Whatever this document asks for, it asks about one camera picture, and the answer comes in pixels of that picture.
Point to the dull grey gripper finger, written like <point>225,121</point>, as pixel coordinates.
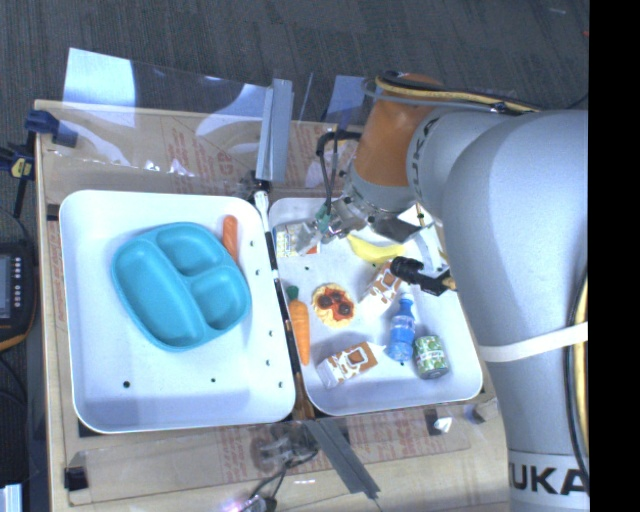
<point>304,239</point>

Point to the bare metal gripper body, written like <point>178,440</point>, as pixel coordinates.
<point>350,214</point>

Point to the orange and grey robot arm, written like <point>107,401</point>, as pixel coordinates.
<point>520,240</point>

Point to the yellow and white carton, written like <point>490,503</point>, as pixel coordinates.
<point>284,242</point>

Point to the yellow banana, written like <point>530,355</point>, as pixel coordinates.
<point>372,250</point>

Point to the thin black and white rod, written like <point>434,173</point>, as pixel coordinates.
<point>278,290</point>

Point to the round yellow pizza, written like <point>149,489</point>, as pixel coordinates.
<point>332,305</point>

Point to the orange sausage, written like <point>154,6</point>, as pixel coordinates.
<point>230,237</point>

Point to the orange carrot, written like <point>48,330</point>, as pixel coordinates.
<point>300,320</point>

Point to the brown and white carton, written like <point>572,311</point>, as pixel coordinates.
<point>381,292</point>
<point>350,365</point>

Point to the blue plastic bottle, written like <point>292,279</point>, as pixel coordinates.
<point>402,330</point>

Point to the blue divided plate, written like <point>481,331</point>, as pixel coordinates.
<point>175,285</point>

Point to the green can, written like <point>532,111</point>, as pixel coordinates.
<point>430,356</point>

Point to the brown cardboard board red print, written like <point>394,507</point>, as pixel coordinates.
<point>150,150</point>

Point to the white plastic tray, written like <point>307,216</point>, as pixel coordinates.
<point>390,395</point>
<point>150,390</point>

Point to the black cylinder on white bracket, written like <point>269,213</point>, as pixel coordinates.
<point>417,272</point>

